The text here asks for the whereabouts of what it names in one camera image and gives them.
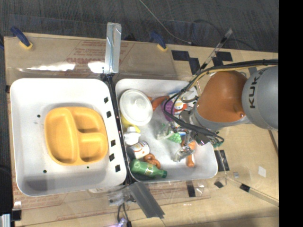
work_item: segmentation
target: yellow plate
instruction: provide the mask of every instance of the yellow plate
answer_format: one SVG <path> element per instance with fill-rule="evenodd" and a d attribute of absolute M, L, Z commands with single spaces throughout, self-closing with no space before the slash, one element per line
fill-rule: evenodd
<path fill-rule="evenodd" d="M 100 161 L 108 151 L 101 115 L 86 107 L 60 107 L 45 118 L 45 139 L 51 158 L 76 166 Z"/>

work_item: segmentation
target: white sticker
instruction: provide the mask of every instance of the white sticker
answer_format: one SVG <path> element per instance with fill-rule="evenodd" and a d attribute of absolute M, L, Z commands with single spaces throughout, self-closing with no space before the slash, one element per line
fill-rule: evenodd
<path fill-rule="evenodd" d="M 266 177 L 266 169 L 264 169 L 263 167 L 259 166 L 259 170 L 258 170 L 258 174 Z"/>

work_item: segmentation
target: black hole in bin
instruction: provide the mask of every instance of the black hole in bin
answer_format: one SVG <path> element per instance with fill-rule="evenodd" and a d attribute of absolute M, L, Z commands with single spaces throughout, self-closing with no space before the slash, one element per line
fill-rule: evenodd
<path fill-rule="evenodd" d="M 111 154 L 111 155 L 109 156 L 109 161 L 112 161 L 113 159 L 115 159 L 115 156 L 114 156 L 114 154 Z"/>
<path fill-rule="evenodd" d="M 116 165 L 115 168 L 116 168 L 116 172 L 121 170 L 120 165 Z"/>

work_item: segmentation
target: yellow clamp tip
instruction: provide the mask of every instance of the yellow clamp tip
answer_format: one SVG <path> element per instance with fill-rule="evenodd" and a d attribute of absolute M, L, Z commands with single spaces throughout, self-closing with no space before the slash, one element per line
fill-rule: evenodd
<path fill-rule="evenodd" d="M 162 52 L 166 52 L 169 48 L 166 46 L 166 48 L 163 48 L 160 44 L 157 44 L 157 47 L 159 50 L 161 50 Z"/>
<path fill-rule="evenodd" d="M 19 41 L 19 45 L 21 45 L 24 49 L 26 50 L 30 50 L 33 47 L 33 43 L 29 42 L 30 45 L 26 46 L 25 44 L 23 44 L 21 41 Z"/>

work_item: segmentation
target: green bottle cap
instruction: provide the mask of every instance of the green bottle cap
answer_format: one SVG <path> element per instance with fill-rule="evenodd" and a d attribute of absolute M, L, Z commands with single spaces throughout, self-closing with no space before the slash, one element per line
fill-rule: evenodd
<path fill-rule="evenodd" d="M 167 171 L 163 170 L 162 178 L 165 178 L 165 177 L 167 177 Z"/>

